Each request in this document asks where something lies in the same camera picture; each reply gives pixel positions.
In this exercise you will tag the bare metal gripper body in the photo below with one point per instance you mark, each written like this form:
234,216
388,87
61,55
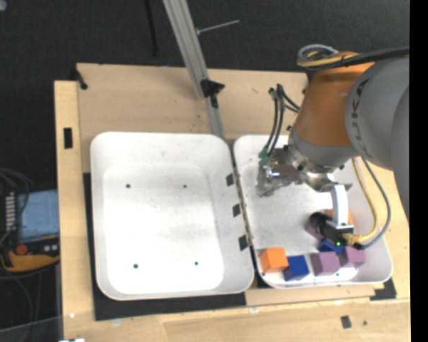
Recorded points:
289,173

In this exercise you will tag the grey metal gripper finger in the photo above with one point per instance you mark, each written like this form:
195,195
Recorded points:
275,187
262,184

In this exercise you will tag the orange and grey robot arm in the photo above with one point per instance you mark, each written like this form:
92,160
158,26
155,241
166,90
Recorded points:
371,119

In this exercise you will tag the white plastic tray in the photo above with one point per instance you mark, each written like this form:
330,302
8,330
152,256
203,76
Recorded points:
281,212
164,219

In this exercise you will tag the orange cube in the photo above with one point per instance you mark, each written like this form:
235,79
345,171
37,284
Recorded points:
274,259

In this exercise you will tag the blue cube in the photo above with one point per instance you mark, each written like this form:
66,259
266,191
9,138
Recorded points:
331,247
297,266

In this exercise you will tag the purple cube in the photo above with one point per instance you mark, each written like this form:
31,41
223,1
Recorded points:
355,256
326,262

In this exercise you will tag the pale wood board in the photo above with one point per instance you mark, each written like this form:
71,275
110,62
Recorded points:
146,102

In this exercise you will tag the black cylinder on white bracket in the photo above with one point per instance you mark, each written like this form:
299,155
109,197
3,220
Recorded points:
327,228

